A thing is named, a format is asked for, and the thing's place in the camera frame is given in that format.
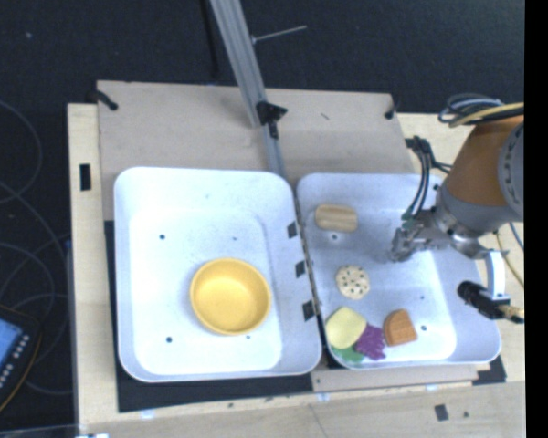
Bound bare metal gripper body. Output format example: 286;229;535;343
406;211;490;261

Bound white plastic tray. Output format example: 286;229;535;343
295;172;503;371
112;166;323;383

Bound beige speckled biscuit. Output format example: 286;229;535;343
334;265;371;301

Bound beige bread roll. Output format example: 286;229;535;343
313;203;359;234

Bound orange bread slice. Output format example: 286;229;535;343
383;308;419;348

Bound yellow rounded slice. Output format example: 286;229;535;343
324;306;368;350

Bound purple grapes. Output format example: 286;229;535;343
354;324;387;361

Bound green leafy toy piece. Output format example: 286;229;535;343
331;344;365;365

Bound yellow bowl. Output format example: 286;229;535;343
189;256;273;337

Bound brown cardboard board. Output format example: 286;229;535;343
95;79;492;393

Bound black cylinder on white bracket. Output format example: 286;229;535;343
456;249;512;321

